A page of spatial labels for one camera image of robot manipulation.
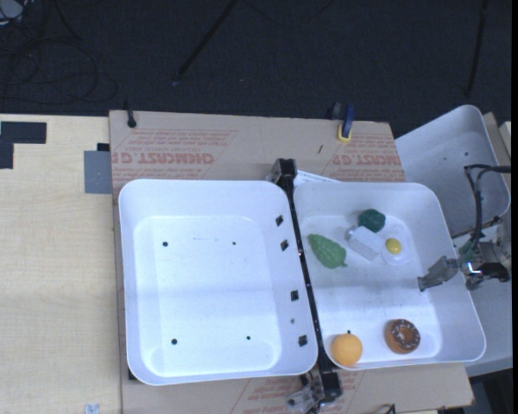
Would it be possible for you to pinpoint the orange fruit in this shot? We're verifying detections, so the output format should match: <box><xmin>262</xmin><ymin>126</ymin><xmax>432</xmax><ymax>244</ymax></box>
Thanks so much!
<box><xmin>331</xmin><ymin>332</ymin><xmax>364</xmax><ymax>367</ymax></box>

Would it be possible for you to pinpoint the brown doughnut with sprinkles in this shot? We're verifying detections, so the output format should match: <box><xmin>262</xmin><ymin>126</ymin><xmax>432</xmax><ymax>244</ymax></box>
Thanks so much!
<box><xmin>384</xmin><ymin>318</ymin><xmax>422</xmax><ymax>355</ymax></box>

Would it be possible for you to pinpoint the white fried egg yellow yolk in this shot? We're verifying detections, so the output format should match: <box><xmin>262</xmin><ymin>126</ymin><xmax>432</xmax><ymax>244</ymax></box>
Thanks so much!
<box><xmin>378</xmin><ymin>225</ymin><xmax>414</xmax><ymax>268</ymax></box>

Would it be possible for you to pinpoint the brown cardboard board red print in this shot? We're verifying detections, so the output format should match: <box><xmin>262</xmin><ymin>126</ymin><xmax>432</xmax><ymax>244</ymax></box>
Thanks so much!
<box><xmin>107</xmin><ymin>109</ymin><xmax>477</xmax><ymax>414</ymax></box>

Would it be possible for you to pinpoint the dark green broccoli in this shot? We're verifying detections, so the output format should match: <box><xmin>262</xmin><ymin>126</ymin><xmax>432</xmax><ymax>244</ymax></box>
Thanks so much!
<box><xmin>357</xmin><ymin>208</ymin><xmax>388</xmax><ymax>234</ymax></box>

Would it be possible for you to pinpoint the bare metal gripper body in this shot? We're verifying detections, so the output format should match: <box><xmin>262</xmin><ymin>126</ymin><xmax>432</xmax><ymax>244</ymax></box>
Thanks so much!
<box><xmin>458</xmin><ymin>241</ymin><xmax>509</xmax><ymax>272</ymax></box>

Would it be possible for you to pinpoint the thin black rod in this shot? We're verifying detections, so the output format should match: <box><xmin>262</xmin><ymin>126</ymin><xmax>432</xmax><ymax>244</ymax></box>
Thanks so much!
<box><xmin>281</xmin><ymin>173</ymin><xmax>330</xmax><ymax>378</ymax></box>

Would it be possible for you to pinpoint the white plastic tray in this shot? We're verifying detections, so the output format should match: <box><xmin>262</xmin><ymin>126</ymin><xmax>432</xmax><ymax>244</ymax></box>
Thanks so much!
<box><xmin>292</xmin><ymin>181</ymin><xmax>488</xmax><ymax>371</ymax></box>
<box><xmin>117</xmin><ymin>178</ymin><xmax>319</xmax><ymax>386</ymax></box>

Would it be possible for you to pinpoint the white paper sheet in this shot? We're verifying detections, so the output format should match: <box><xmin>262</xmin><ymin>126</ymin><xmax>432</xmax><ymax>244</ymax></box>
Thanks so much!
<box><xmin>294</xmin><ymin>169</ymin><xmax>343</xmax><ymax>185</ymax></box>

